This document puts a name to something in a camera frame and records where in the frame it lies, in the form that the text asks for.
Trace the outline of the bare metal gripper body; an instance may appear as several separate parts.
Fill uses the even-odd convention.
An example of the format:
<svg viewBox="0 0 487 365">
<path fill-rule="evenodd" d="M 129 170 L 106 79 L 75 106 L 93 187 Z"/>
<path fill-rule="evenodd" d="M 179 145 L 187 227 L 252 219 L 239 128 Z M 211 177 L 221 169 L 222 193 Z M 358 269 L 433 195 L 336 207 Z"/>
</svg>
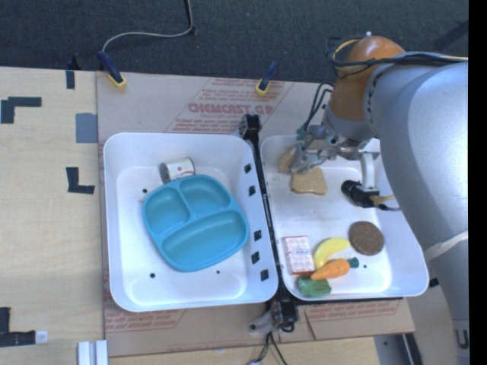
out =
<svg viewBox="0 0 487 365">
<path fill-rule="evenodd" d="M 316 166 L 336 157 L 358 160 L 361 150 L 376 137 L 367 124 L 311 125 L 301 145 L 301 164 Z"/>
</svg>

